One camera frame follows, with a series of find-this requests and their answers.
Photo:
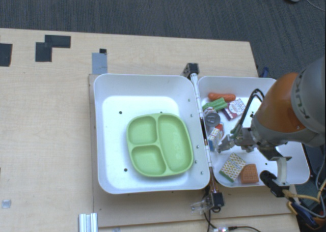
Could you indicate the orange waffle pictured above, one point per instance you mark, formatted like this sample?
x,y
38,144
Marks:
x,y
249,174

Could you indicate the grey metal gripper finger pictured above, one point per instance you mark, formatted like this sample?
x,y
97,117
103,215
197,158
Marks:
x,y
222,148
229,140

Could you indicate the green beans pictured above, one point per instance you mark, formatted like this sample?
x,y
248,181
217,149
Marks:
x,y
215,104

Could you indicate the small white and red carton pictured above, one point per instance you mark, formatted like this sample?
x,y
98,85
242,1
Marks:
x,y
215,134

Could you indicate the white and maroon carton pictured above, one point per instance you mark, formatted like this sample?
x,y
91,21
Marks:
x,y
234,109

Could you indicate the white plastic tray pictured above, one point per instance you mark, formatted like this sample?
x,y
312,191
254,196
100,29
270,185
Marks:
x,y
114,129
285,172

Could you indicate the green divided plate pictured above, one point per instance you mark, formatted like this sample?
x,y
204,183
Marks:
x,y
173,139

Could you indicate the silver can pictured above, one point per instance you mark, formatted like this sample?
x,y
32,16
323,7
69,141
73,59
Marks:
x,y
212,118

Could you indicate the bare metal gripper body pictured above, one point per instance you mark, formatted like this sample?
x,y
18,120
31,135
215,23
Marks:
x,y
244,138

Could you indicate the black cylinder on white bracket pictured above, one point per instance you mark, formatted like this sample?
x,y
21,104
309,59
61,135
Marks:
x,y
270,180

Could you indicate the thin black and white rod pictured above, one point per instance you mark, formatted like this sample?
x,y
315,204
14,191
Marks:
x,y
195,91

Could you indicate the orange sausage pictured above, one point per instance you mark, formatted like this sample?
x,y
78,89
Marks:
x,y
221,96

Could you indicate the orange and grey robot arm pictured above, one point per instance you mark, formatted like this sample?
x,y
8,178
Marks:
x,y
285,109

